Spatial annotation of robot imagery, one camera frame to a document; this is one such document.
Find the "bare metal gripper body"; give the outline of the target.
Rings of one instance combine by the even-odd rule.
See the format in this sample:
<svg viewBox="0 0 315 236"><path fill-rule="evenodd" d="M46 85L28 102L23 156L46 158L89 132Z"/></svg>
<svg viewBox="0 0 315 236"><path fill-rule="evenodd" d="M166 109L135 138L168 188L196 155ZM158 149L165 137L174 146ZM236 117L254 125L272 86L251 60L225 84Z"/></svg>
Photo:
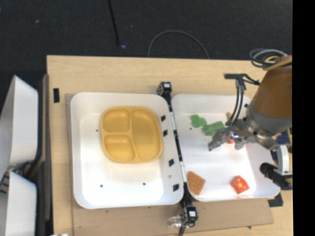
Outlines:
<svg viewBox="0 0 315 236"><path fill-rule="evenodd" d="M229 137L234 141L237 138L246 138L247 143L257 143L265 149L276 149L280 146L275 138L281 132L279 118L263 118L258 121L253 118L229 118L227 127Z"/></svg>

